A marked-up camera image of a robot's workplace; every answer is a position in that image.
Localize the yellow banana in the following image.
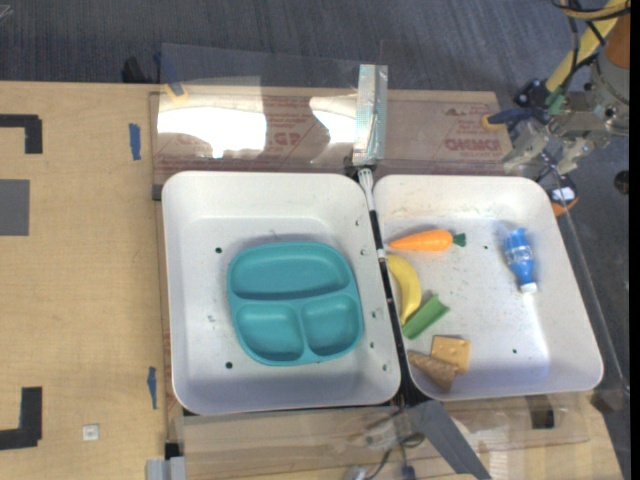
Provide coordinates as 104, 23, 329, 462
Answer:
384, 253, 424, 327

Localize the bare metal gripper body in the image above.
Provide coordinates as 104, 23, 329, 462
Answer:
547, 90, 630, 143

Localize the green celery stick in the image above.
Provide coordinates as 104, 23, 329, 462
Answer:
401, 293, 451, 340

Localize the yellow square biscuit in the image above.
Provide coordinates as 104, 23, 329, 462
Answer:
430, 335, 472, 374

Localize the blue bottle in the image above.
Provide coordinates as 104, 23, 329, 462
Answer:
502, 226, 540, 295

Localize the brown pizza slice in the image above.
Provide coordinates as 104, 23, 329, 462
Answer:
406, 350, 457, 392

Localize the white plastic tray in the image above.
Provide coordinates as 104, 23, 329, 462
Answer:
160, 170, 403, 416
372, 174, 605, 402

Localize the thin black and white rod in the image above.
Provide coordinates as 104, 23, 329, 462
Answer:
356, 166, 416, 404

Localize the orange carrot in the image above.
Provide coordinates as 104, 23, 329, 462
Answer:
388, 228, 467, 253

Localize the teal divided plate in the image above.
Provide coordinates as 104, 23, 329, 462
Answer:
225, 241, 365, 368

